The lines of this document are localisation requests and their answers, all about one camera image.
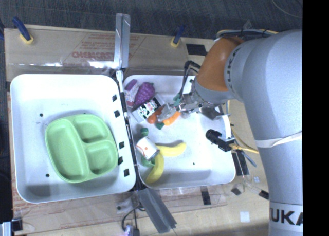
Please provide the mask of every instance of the toy sink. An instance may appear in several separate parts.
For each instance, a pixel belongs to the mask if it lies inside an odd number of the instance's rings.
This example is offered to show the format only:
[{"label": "toy sink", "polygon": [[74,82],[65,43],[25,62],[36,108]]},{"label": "toy sink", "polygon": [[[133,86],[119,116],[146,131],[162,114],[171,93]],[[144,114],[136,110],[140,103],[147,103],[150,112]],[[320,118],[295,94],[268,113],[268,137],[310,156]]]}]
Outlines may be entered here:
[{"label": "toy sink", "polygon": [[113,170],[118,150],[105,122],[91,114],[51,122],[45,133],[50,160],[66,182],[84,182]]},{"label": "toy sink", "polygon": [[[173,103],[173,98],[182,85],[182,76],[167,75],[132,75],[126,78],[124,85],[136,79],[139,83],[153,83],[156,92],[164,102]],[[189,76],[183,93],[191,90]],[[179,187],[199,187],[226,184],[235,178],[235,166],[231,152],[224,152],[218,146],[211,144],[206,138],[206,131],[218,129],[219,122],[210,120],[202,114],[192,113],[188,118],[179,117],[172,125],[159,130],[147,121],[138,123],[130,115],[130,126],[134,139],[141,138],[140,129],[148,128],[148,137],[156,144],[173,146],[185,142],[187,148],[179,156],[165,157],[164,171],[160,179],[154,183],[146,182],[151,168],[142,165],[141,154],[136,153],[139,175],[146,186],[154,189],[173,189]]]},{"label": "toy sink", "polygon": [[[23,74],[12,80],[10,94],[21,198],[44,203],[133,188],[136,173],[130,140],[119,89],[112,78]],[[63,149],[63,144],[70,150]]]},{"label": "toy sink", "polygon": [[[153,83],[165,102],[173,100],[182,84],[182,76],[132,75],[123,86],[132,79]],[[184,93],[190,91],[190,79]],[[205,137],[207,130],[218,128],[218,121],[194,113],[162,130],[138,123],[131,111],[123,111],[118,85],[108,76],[23,74],[12,80],[10,92],[16,185],[25,201],[123,193],[133,188],[136,175],[154,189],[226,184],[235,177],[231,153]],[[154,143],[187,144],[181,155],[165,158],[164,172],[152,184],[145,182],[151,168],[130,147],[144,127]]]}]

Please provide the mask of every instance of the white sink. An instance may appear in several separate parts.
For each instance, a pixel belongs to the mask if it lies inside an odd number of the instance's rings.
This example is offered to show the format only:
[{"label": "white sink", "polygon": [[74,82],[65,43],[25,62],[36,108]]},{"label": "white sink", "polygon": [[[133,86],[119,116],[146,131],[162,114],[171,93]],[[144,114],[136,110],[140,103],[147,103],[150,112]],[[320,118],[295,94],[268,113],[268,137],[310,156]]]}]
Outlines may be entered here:
[{"label": "white sink", "polygon": [[[44,203],[122,193],[133,188],[136,173],[113,79],[103,75],[23,74],[13,79],[10,93],[16,183],[21,198]],[[123,162],[103,176],[70,184],[54,171],[44,135],[53,120],[81,113],[94,114],[105,121]]]},{"label": "white sink", "polygon": [[[182,85],[182,76],[165,75],[133,75],[125,80],[124,85],[133,79],[139,83],[153,83],[156,92],[165,102],[173,102]],[[188,77],[183,93],[190,92],[191,79],[194,77]],[[148,137],[154,143],[171,145],[183,141],[187,144],[183,154],[164,158],[164,172],[161,178],[152,184],[145,182],[151,168],[144,167],[141,164],[140,153],[136,153],[140,177],[148,187],[173,189],[211,186],[226,184],[234,179],[235,166],[231,152],[224,152],[206,138],[207,130],[218,129],[217,120],[213,121],[202,114],[193,113],[190,117],[180,117],[172,125],[159,130],[147,121],[138,123],[131,113],[129,115],[135,141],[141,138],[140,129],[148,128]]]}]

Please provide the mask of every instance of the carrot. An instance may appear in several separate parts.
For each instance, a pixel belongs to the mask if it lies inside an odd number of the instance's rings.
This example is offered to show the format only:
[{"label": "carrot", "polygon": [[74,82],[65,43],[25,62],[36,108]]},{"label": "carrot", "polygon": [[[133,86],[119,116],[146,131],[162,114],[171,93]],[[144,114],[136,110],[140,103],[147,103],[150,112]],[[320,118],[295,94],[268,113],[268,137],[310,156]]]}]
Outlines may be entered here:
[{"label": "carrot", "polygon": [[156,122],[156,120],[157,120],[156,116],[161,114],[161,111],[162,111],[163,107],[164,106],[159,107],[159,109],[157,109],[153,114],[151,114],[148,117],[148,123],[152,124],[152,123]]},{"label": "carrot", "polygon": [[176,111],[171,117],[163,120],[164,125],[171,125],[178,117],[180,116],[180,112]]},{"label": "carrot", "polygon": [[155,126],[161,130],[165,125],[171,125],[179,116],[180,112],[176,111],[171,117],[163,120],[161,123],[156,123]]}]

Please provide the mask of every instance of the yellow banana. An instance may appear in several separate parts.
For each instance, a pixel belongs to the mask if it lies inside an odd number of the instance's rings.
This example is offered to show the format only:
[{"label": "yellow banana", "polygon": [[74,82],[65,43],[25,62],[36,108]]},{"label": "yellow banana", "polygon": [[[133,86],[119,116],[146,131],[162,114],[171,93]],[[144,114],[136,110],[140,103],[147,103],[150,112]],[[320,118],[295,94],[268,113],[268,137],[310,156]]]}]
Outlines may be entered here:
[{"label": "yellow banana", "polygon": [[181,142],[174,147],[159,146],[157,144],[156,146],[160,149],[160,154],[162,154],[163,156],[179,156],[186,149],[185,142]]},{"label": "yellow banana", "polygon": [[165,169],[165,160],[163,156],[159,153],[154,158],[155,164],[146,178],[146,184],[151,184],[156,182],[163,174],[163,170]]}]

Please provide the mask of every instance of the green divided tray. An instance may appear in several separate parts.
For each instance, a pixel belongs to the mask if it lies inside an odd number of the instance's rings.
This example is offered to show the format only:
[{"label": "green divided tray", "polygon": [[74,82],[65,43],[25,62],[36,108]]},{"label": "green divided tray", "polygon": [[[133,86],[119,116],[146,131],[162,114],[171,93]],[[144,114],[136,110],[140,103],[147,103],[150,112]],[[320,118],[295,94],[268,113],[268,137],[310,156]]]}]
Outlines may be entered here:
[{"label": "green divided tray", "polygon": [[48,125],[45,139],[51,163],[66,182],[99,177],[118,164],[112,133],[98,116],[79,114],[57,119]]}]

